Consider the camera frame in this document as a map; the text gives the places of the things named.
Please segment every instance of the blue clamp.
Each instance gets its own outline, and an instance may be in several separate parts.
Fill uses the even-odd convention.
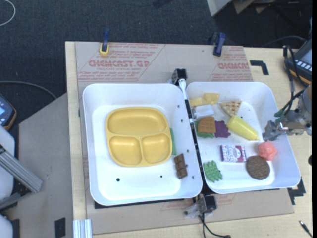
[[[224,43],[224,40],[226,38],[226,34],[224,33],[219,33],[217,35],[217,39],[216,39],[216,43],[215,43],[215,48],[213,49],[213,54],[217,57],[221,56],[221,50],[222,50],[222,46]]]
[[[99,49],[99,53],[102,56],[106,56],[109,53],[109,45],[108,45],[109,33],[110,33],[110,29],[106,28],[104,32],[104,40],[100,44],[100,49]]]

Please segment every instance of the yellow plate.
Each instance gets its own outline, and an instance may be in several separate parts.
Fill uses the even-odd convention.
[[[126,167],[161,164],[172,154],[167,119],[154,108],[113,110],[106,118],[106,138],[113,160]]]

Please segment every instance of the dark background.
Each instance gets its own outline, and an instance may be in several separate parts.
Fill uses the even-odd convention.
[[[239,15],[229,3],[211,17],[206,0],[9,0],[15,17],[0,26],[0,93],[17,110],[13,127],[54,98],[23,81],[40,85],[57,97],[66,86],[65,41],[102,41],[105,27],[110,42],[207,44],[213,32],[226,34],[225,45],[262,47],[278,38],[308,38],[312,0],[277,0],[292,24],[272,8],[257,13],[252,7]],[[13,7],[0,0],[0,25]],[[268,48],[302,41],[285,39]]]

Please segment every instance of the white cable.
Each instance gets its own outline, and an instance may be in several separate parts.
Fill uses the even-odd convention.
[[[9,23],[9,22],[14,18],[14,16],[15,16],[15,6],[14,6],[14,4],[11,3],[9,0],[2,0],[2,1],[8,2],[10,5],[12,5],[14,12],[13,12],[13,15],[12,15],[11,19],[9,19],[9,20],[8,20],[7,22],[5,22],[5,23],[0,24],[0,26],[4,26],[4,25],[6,25],[7,23]]]

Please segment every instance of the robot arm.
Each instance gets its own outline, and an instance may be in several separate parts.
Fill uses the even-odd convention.
[[[275,121],[268,121],[262,134],[265,141],[274,141],[278,136],[285,134],[302,135],[304,131],[312,135],[312,84],[295,97],[299,98],[296,109],[289,110],[286,114],[278,112],[275,114]]]

